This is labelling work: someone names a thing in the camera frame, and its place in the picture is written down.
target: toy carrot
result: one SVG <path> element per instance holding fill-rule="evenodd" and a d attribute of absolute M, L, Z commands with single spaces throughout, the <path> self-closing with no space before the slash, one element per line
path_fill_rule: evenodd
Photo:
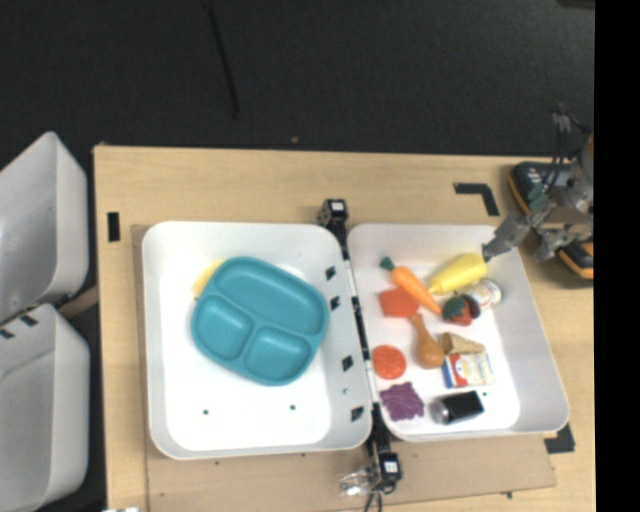
<path fill-rule="evenodd" d="M 442 314 L 442 309 L 433 298 L 433 295 L 409 268 L 396 267 L 391 258 L 383 258 L 380 266 L 391 272 L 391 281 L 397 286 L 402 286 L 421 306 L 433 311 L 436 315 Z"/>

